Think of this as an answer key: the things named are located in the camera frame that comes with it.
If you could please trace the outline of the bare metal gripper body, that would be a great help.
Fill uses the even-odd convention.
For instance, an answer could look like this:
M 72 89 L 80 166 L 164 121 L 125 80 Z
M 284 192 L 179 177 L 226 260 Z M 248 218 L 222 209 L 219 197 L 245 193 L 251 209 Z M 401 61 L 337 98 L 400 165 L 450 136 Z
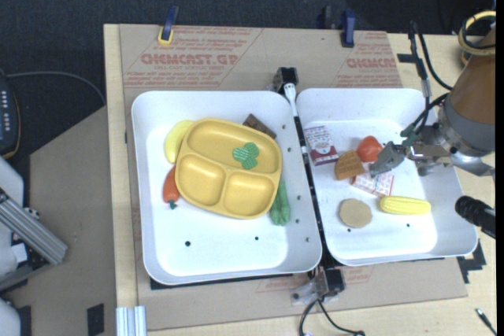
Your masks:
M 458 151 L 458 144 L 450 123 L 439 121 L 422 128 L 410 125 L 403 131 L 403 138 L 406 157 L 415 165 L 421 160 L 438 161 L 443 167 L 454 165 L 452 156 Z

